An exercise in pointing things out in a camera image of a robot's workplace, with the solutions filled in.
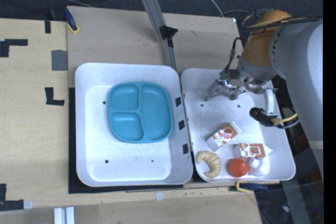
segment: yellow cable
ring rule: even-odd
[[[244,182],[239,182],[239,181],[236,182],[235,185],[236,185],[236,190],[237,190],[237,191],[240,191],[240,192],[242,192],[242,193],[250,193],[250,192],[251,192],[251,191],[248,190],[248,189],[240,188],[239,183],[244,183]]]
[[[274,122],[274,125],[278,125],[278,124],[280,124],[280,123],[283,123],[283,122],[286,122],[286,121],[290,121],[290,120],[292,120],[292,119],[295,119],[296,117],[297,117],[298,115],[295,113],[293,116],[290,116],[290,117],[288,117],[288,118],[286,118],[286,119],[271,119],[271,121],[273,121]]]

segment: toy food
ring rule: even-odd
[[[248,170],[248,164],[241,158],[235,158],[229,164],[229,173],[233,177],[244,176],[247,174]]]
[[[240,143],[233,149],[236,158],[249,161],[251,158],[262,159],[268,156],[273,150],[264,144]]]
[[[224,127],[219,129],[216,133],[211,135],[207,139],[207,143],[213,151],[220,149],[226,143],[228,143],[233,137],[241,133],[241,129],[235,122],[226,124]]]
[[[250,159],[248,161],[250,166],[250,174],[258,177],[265,177],[270,171],[269,159],[265,157],[264,159]]]
[[[204,160],[210,167],[210,171],[205,172],[204,175],[208,178],[218,176],[219,171],[221,170],[221,159],[217,154],[210,151],[200,151],[196,155],[196,162],[200,163],[202,160]]]

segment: wooden table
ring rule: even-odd
[[[99,28],[95,14],[104,14],[110,29],[116,27],[119,35],[113,35],[109,45],[97,52],[94,49],[101,47],[76,47],[74,40],[81,36],[72,34],[65,22],[51,21],[51,32],[46,33],[48,22],[0,19],[0,41],[28,40],[28,46],[10,46],[9,57],[0,57],[0,184],[7,184],[6,200],[31,200],[33,208],[45,212],[75,206],[78,223],[111,223],[112,215],[115,223],[261,223],[254,193],[230,191],[227,186],[232,184],[214,186],[191,180],[180,189],[68,194],[68,89],[74,86],[76,67],[87,61],[164,65],[162,45],[151,33],[146,13],[79,7],[69,10],[79,22],[81,16],[93,21],[97,43],[109,37]],[[168,26],[179,29],[173,38],[179,73],[189,67],[226,66],[233,40],[238,37],[232,19],[164,16]],[[87,24],[79,27],[90,36]],[[106,54],[109,48],[113,54]],[[68,70],[52,70],[52,51],[68,52]],[[54,99],[64,100],[64,105],[46,104],[47,87],[54,89]],[[163,200],[156,200],[158,192]],[[27,214],[39,212],[1,212],[0,222],[24,223]]]

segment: white bracket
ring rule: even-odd
[[[156,200],[163,200],[163,192],[161,192],[161,191],[157,191],[157,192],[155,193],[155,199],[156,199]]]
[[[265,114],[267,116],[274,115],[274,91],[273,89],[265,89]]]
[[[75,224],[74,207],[54,209],[54,224]]]

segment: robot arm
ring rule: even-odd
[[[323,18],[291,18],[271,10],[250,28],[237,69],[223,70],[205,100],[224,90],[232,93],[232,100],[246,91],[265,94],[265,83],[279,75],[286,80],[323,178]]]

